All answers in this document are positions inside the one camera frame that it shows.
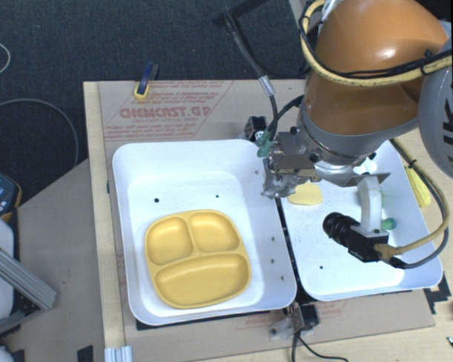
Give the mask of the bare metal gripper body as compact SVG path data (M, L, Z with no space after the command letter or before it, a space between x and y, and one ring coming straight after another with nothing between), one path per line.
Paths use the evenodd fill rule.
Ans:
M356 186L361 178L354 167L359 164L359 156L333 151L302 131L278 133L264 159L265 174L281 175L284 188L289 180L298 185L325 180L339 187Z

